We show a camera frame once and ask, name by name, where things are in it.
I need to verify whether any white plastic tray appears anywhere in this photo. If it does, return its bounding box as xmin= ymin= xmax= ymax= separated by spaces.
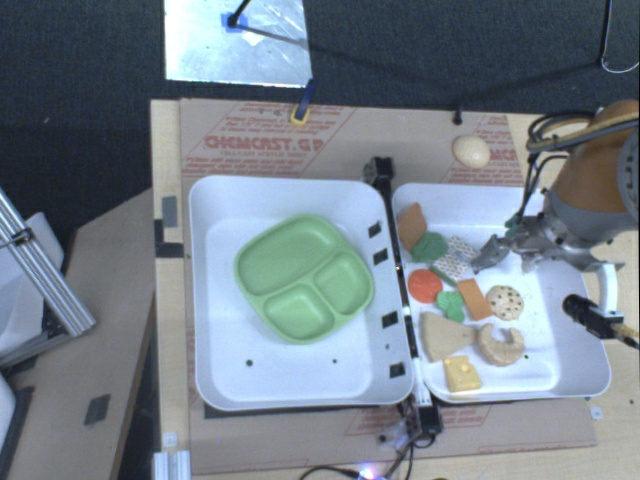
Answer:
xmin=390 ymin=182 xmax=613 ymax=405
xmin=188 ymin=174 xmax=417 ymax=412

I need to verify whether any white patterned packet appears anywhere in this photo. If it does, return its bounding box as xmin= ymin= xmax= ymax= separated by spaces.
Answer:
xmin=431 ymin=235 xmax=480 ymax=280

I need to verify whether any green lettuce leaf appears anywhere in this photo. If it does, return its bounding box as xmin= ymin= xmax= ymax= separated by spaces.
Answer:
xmin=410 ymin=231 xmax=450 ymax=264

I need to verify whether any orange cheese slice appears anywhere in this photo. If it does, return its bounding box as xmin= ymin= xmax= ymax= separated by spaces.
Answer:
xmin=456 ymin=277 xmax=496 ymax=322

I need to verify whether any orange toast slice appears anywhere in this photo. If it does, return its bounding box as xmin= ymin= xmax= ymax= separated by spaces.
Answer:
xmin=396 ymin=202 xmax=429 ymax=252

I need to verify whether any chocolate chip biscuit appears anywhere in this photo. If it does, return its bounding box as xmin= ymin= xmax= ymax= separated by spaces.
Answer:
xmin=484 ymin=284 xmax=525 ymax=322

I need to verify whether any brown cardboard board red print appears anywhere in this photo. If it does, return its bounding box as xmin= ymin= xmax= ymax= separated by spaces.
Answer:
xmin=178 ymin=98 xmax=599 ymax=476

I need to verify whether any beige egg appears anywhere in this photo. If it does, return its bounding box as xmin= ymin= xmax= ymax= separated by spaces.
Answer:
xmin=451 ymin=134 xmax=492 ymax=170

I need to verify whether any beige croissant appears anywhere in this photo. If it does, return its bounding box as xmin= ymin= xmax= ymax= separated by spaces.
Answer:
xmin=475 ymin=322 xmax=527 ymax=368

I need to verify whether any beige pizza slice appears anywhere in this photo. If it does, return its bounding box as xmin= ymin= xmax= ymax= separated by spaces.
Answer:
xmin=418 ymin=310 xmax=479 ymax=363

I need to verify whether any black cylinder on white bracket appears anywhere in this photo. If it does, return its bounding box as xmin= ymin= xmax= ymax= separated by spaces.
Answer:
xmin=561 ymin=261 xmax=627 ymax=342

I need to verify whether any green broccoli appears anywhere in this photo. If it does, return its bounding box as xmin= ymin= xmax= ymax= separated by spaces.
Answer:
xmin=435 ymin=290 xmax=467 ymax=324

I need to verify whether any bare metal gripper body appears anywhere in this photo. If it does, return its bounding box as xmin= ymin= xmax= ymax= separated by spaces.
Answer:
xmin=507 ymin=214 xmax=626 ymax=273

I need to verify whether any green pea pod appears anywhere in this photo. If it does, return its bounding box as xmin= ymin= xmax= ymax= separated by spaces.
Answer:
xmin=428 ymin=264 xmax=458 ymax=288

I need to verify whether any yellow cheese block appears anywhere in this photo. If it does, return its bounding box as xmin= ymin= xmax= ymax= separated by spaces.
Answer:
xmin=442 ymin=355 xmax=484 ymax=396

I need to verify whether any red tomato slice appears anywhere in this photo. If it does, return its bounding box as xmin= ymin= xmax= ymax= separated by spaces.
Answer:
xmin=406 ymin=268 xmax=444 ymax=304

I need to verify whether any green divided plate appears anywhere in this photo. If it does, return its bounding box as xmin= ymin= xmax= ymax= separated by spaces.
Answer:
xmin=233 ymin=213 xmax=377 ymax=346

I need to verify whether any thin black and white rod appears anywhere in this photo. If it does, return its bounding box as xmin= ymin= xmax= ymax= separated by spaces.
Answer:
xmin=379 ymin=177 xmax=430 ymax=412

